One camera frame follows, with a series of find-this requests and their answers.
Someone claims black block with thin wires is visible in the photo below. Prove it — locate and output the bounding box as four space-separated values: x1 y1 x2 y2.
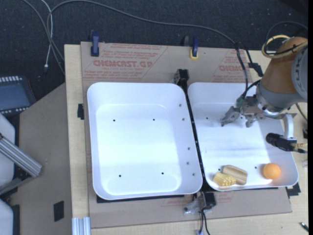
183 191 217 215
171 69 189 86

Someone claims brown cardboard board red print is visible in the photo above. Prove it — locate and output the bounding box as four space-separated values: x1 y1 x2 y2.
80 41 293 229

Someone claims black cylinder on white bracket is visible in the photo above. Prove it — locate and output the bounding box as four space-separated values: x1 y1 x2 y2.
265 113 298 152

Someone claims thin black rod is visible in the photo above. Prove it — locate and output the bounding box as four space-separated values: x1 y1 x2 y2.
184 85 208 193

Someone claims tan bread loaf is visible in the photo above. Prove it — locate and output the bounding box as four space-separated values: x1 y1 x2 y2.
222 164 248 186

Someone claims orange ball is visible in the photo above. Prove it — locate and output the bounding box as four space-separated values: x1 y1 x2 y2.
263 163 282 180

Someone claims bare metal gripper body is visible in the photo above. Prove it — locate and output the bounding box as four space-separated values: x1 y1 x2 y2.
240 96 286 119

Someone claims white plastic tray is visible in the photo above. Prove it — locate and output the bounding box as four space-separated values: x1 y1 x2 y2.
187 82 299 191
87 82 203 201

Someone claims yellow corn piece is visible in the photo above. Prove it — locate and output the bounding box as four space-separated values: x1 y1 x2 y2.
212 172 237 187

